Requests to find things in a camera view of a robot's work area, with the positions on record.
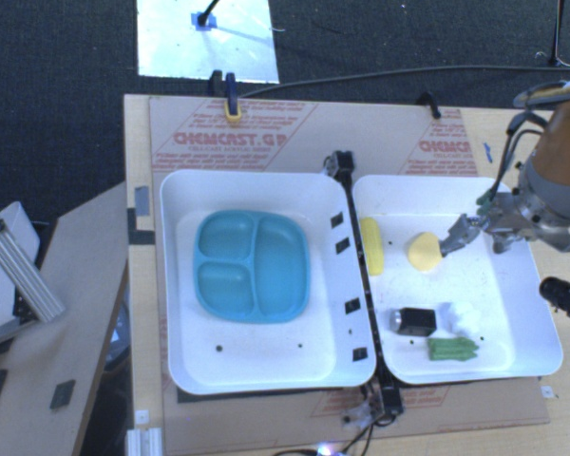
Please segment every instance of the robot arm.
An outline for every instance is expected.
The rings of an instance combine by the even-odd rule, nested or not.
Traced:
[[[507,129],[501,167],[497,179],[478,199],[477,217],[461,215],[440,241],[442,256],[463,248],[482,231],[492,236],[493,250],[506,252],[514,241],[540,239],[562,253],[570,253],[570,84],[550,85],[529,90],[516,98],[526,110],[517,115]],[[547,123],[531,108],[558,106]],[[543,132],[521,130],[531,122]],[[504,172],[512,162],[519,138],[526,133],[541,134],[539,142],[522,166],[517,187],[510,193],[499,192]],[[541,294],[570,315],[570,283],[547,278]]]

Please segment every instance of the blue plate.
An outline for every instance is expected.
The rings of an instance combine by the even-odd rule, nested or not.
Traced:
[[[214,213],[197,231],[194,283],[200,304],[216,316],[254,323],[290,321],[308,303],[306,236],[281,215]]]

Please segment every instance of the wooden table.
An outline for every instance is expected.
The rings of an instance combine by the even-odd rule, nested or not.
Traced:
[[[134,209],[138,185],[152,184],[148,97],[126,97],[124,113],[127,207]],[[479,175],[494,177],[504,145],[504,130],[517,111],[463,108],[461,113]],[[487,159],[485,143],[491,147],[492,163]],[[532,139],[521,141],[516,157],[524,160],[532,147]],[[504,182],[509,187],[515,185],[516,173],[517,171],[507,173]],[[152,231],[153,215],[154,211],[150,205],[148,214],[137,216],[134,226],[140,232]],[[542,243],[532,244],[532,251],[541,278],[558,276],[570,279],[570,256],[560,255]],[[129,266],[132,294],[134,408],[144,410],[144,413],[138,414],[141,418],[136,421],[136,428],[160,428],[163,423],[162,374],[154,247],[143,242],[131,245]],[[547,400],[550,424],[387,438],[373,441],[368,454],[446,456],[570,454],[570,319],[563,313],[555,314],[554,317],[563,347],[564,361],[557,373],[541,380],[541,384],[551,388],[555,394],[553,398]],[[216,430],[216,428],[208,427],[207,430]],[[269,456],[275,452],[276,450],[271,448],[230,454]]]

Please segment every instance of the yellow disc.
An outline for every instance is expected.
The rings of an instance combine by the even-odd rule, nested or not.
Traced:
[[[420,272],[434,269],[442,260],[439,239],[432,233],[419,235],[409,246],[409,263]]]

